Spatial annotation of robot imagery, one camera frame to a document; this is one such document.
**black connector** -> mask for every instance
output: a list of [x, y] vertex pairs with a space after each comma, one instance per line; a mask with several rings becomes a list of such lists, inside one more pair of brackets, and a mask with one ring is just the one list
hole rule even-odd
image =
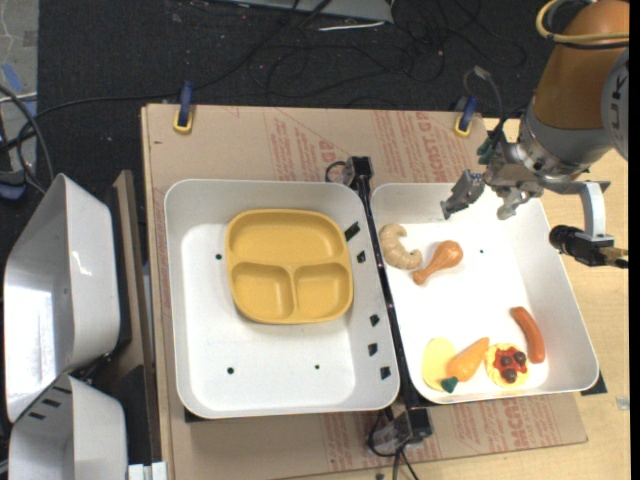
[[581, 229], [561, 225], [551, 230], [549, 242], [561, 253], [589, 267], [629, 268], [629, 262], [622, 259], [627, 251], [614, 247], [613, 238], [593, 240]]

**toy food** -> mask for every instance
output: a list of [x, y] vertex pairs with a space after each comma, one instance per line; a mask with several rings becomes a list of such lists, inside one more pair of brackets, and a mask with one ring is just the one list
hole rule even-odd
[[447, 377], [447, 364], [456, 355], [456, 349], [447, 338], [434, 338], [422, 355], [422, 380], [427, 386], [444, 391], [440, 384]]
[[400, 237], [407, 236], [407, 230], [400, 224], [387, 224], [380, 230], [380, 248], [384, 260], [392, 267], [413, 270], [422, 263], [422, 253], [407, 251], [400, 243]]
[[412, 273], [413, 280], [417, 284], [424, 284], [429, 277], [434, 272], [438, 270], [443, 270], [446, 268], [455, 267], [458, 263], [462, 261], [462, 248], [458, 242], [454, 242], [453, 240], [445, 240], [433, 253], [433, 257], [429, 264], [420, 269], [415, 270]]
[[529, 361], [522, 350], [511, 343], [489, 347], [484, 356], [487, 375], [502, 388], [521, 386], [529, 378]]
[[511, 316], [518, 323], [527, 339], [529, 361], [541, 363], [545, 358], [544, 340], [538, 324], [526, 309], [522, 306], [511, 308]]
[[447, 363], [447, 377], [441, 383], [447, 393], [453, 393], [458, 382], [466, 382], [482, 363], [485, 353], [489, 348], [489, 338], [480, 338], [469, 345], [462, 352], [454, 356]]

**toy sausage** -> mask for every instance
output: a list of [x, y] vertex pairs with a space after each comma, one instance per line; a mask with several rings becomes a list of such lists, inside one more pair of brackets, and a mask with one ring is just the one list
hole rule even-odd
[[531, 314], [522, 306], [511, 309], [511, 316], [518, 323], [525, 338], [529, 349], [529, 361], [532, 363], [541, 363], [545, 358], [544, 340], [538, 324]]

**white container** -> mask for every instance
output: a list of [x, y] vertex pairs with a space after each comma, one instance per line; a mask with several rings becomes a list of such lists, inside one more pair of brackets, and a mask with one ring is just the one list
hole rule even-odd
[[[347, 242], [354, 297], [344, 315], [272, 325], [236, 309], [225, 231], [239, 213], [260, 208], [320, 212], [345, 231], [358, 223]], [[395, 400], [391, 328], [355, 192], [332, 183], [185, 180], [167, 192], [165, 217], [177, 388], [189, 411], [215, 419], [374, 410]]]
[[14, 245], [4, 275], [9, 419], [61, 373], [111, 352], [120, 329], [108, 207], [58, 175]]
[[[444, 240], [457, 241], [464, 253], [460, 264], [433, 274], [422, 286], [410, 273], [385, 265], [418, 392], [446, 404], [591, 387], [598, 378], [598, 362], [564, 265], [549, 244], [549, 224], [540, 201], [529, 201], [518, 207], [515, 217], [501, 221], [496, 210], [502, 200], [487, 189], [475, 204], [445, 220], [440, 202], [450, 196], [452, 186], [388, 184], [371, 196], [378, 230], [389, 223], [403, 225], [408, 235], [403, 245], [419, 249], [424, 264]], [[513, 343], [526, 350], [525, 336], [509, 313], [514, 306], [524, 306], [533, 315], [546, 347], [545, 361], [530, 365], [524, 385], [500, 388], [481, 365], [452, 394], [427, 386], [421, 365], [432, 338], [448, 338], [458, 351], [484, 336], [491, 344]]]
[[120, 403], [67, 375], [11, 430], [11, 480], [123, 480], [127, 462]]

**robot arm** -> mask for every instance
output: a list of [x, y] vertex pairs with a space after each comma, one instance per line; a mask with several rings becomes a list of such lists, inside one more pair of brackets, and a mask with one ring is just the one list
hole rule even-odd
[[628, 251], [617, 249], [605, 232], [602, 193], [609, 182], [576, 178], [615, 148], [628, 160], [629, 4], [619, 0], [587, 3], [561, 35], [543, 25], [546, 14], [570, 0], [553, 0], [538, 14], [538, 31], [556, 46], [520, 123], [515, 143], [499, 126], [478, 150], [486, 171], [465, 171], [442, 203], [445, 218], [466, 208], [489, 185], [504, 201], [498, 218], [545, 189], [579, 194], [585, 229], [558, 226], [554, 247], [589, 266], [628, 267]]

